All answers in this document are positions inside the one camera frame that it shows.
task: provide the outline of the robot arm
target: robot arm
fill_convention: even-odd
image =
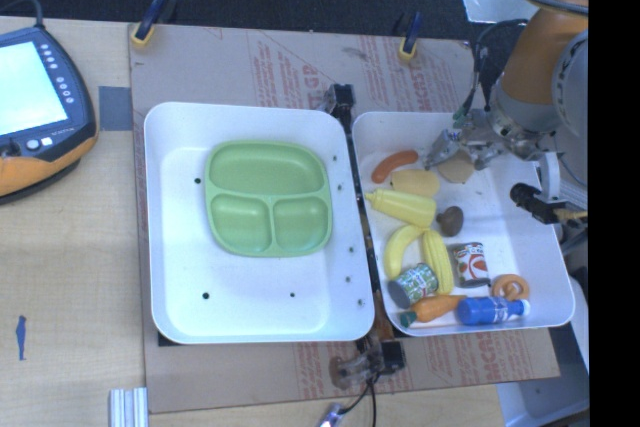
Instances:
[[[454,115],[453,129],[434,142],[425,167],[458,149],[471,155],[476,169],[507,151],[523,160],[539,160],[545,153],[540,141],[562,125],[582,139],[586,152],[588,1],[537,3],[540,9],[522,31],[484,109],[470,109],[478,87],[477,61],[482,59],[476,52],[472,91]]]

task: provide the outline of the green plate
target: green plate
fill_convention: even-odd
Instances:
[[[301,256],[331,236],[327,171],[309,149],[291,143],[230,141],[210,153],[205,171],[209,225],[231,253]]]

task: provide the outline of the toy can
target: toy can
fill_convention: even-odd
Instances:
[[[389,295],[400,308],[409,308],[437,288],[438,278],[426,263],[406,270],[388,285]]]
[[[491,284],[482,242],[468,242],[454,247],[453,256],[456,262],[458,286],[473,288]]]

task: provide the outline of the toy food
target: toy food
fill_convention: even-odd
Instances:
[[[422,258],[438,278],[436,294],[450,294],[453,290],[453,269],[449,262],[449,252],[442,236],[435,230],[422,234]]]
[[[393,190],[433,197],[440,190],[440,179],[426,169],[398,169],[391,172]]]
[[[391,234],[384,248],[384,272],[390,280],[396,279],[402,270],[402,258],[407,246],[416,240],[424,228],[414,224],[404,224]]]
[[[403,150],[389,155],[373,170],[371,180],[373,183],[382,183],[394,169],[407,164],[413,164],[417,162],[417,160],[418,152],[415,150]]]
[[[389,281],[387,290],[391,299],[402,309],[427,297],[438,289],[438,278],[426,263],[404,271],[396,279]]]
[[[445,313],[455,310],[466,295],[434,295],[423,297],[411,305],[409,311],[400,314],[400,323],[409,327],[416,320],[430,322]]]
[[[436,222],[440,225],[440,231],[443,235],[453,237],[462,229],[464,213],[460,207],[452,206],[437,214]]]
[[[517,274],[503,274],[494,280],[491,295],[504,297],[509,301],[529,299],[529,283]]]
[[[504,297],[467,297],[458,303],[458,320],[467,326],[500,324],[514,316],[525,316],[531,311],[526,299],[509,301]]]
[[[436,216],[436,202],[427,196],[380,188],[364,196],[375,210],[421,228],[428,228]]]
[[[482,242],[467,242],[452,247],[451,251],[458,273],[459,286],[474,288],[491,284]]]
[[[451,183],[465,183],[474,170],[471,157],[462,150],[458,150],[453,157],[438,164],[440,174]]]

